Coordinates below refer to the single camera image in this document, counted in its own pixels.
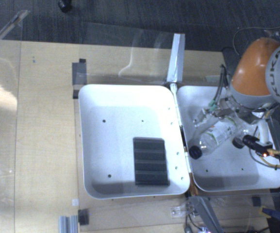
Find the black bottle cap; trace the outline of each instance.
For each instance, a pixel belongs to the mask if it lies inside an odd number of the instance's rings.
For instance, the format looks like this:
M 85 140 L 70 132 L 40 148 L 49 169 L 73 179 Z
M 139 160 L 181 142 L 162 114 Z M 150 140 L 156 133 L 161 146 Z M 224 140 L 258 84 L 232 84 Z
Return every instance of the black bottle cap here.
M 190 149 L 188 150 L 190 157 L 193 159 L 199 159 L 202 156 L 202 151 L 199 147 L 197 146 L 191 146 Z
M 236 137 L 232 140 L 232 144 L 238 149 L 242 149 L 245 146 L 244 143 L 236 141 Z

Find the gray carpet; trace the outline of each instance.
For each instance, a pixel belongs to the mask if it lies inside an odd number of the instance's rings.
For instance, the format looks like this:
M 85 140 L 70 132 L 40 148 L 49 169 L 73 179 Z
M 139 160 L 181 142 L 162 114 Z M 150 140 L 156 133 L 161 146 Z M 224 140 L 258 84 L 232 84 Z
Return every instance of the gray carpet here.
M 103 44 L 106 37 L 99 35 L 96 41 L 91 32 L 87 34 L 91 23 L 99 23 L 185 33 L 186 49 L 213 51 L 231 47 L 238 28 L 280 25 L 280 0 L 73 0 L 68 14 L 61 13 L 57 2 L 0 0 L 0 18 L 30 10 L 23 30 L 23 40 L 29 41 Z M 241 31 L 235 41 L 238 51 L 263 34 L 262 30 Z

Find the clear plastic bottle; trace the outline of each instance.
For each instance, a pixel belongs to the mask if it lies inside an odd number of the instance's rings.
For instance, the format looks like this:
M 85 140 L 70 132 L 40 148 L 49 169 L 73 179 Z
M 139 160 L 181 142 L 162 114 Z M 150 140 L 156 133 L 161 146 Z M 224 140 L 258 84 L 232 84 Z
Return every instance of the clear plastic bottle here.
M 189 149 L 192 158 L 197 159 L 202 154 L 212 153 L 218 146 L 225 142 L 240 129 L 240 121 L 236 116 L 225 116 L 217 123 L 200 134 L 196 144 Z

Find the table surface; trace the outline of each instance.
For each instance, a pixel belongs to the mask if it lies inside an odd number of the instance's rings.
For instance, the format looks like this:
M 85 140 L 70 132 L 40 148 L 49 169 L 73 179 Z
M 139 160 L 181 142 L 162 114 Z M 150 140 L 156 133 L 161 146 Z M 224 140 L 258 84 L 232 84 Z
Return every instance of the table surface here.
M 86 58 L 96 70 L 107 74 L 125 67 L 130 62 L 130 51 L 131 48 L 125 47 L 21 43 L 14 194 L 16 233 L 58 232 L 59 216 L 76 215 L 79 209 L 76 201 L 82 186 L 77 167 L 71 63 Z M 142 56 L 150 56 L 152 52 L 151 49 L 133 51 Z M 170 50 L 162 50 L 160 57 L 169 55 Z M 147 62 L 143 60 L 134 63 L 145 70 Z M 184 76 L 202 82 L 206 76 L 219 75 L 223 62 L 219 52 L 185 51 Z M 3 192 L 5 187 L 1 186 L 0 190 Z M 221 223 L 243 224 L 239 219 Z M 258 225 L 259 229 L 267 225 L 264 217 L 251 218 L 249 223 Z M 13 229 L 0 222 L 0 232 L 13 232 Z M 182 233 L 183 224 L 97 232 Z

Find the clear acrylic panel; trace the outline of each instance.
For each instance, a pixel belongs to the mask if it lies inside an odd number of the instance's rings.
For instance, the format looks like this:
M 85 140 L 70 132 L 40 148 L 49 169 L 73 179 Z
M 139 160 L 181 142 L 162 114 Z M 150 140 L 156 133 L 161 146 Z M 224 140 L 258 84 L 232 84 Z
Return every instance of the clear acrylic panel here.
M 85 23 L 84 28 L 84 44 L 108 46 L 81 45 L 87 83 L 165 83 L 173 33 L 94 23 Z
M 22 22 L 18 20 L 13 25 L 9 23 L 11 19 L 0 17 L 0 25 L 9 26 L 2 32 L 4 35 L 0 34 L 0 232 L 10 233 L 15 231 L 16 119 L 22 35 Z

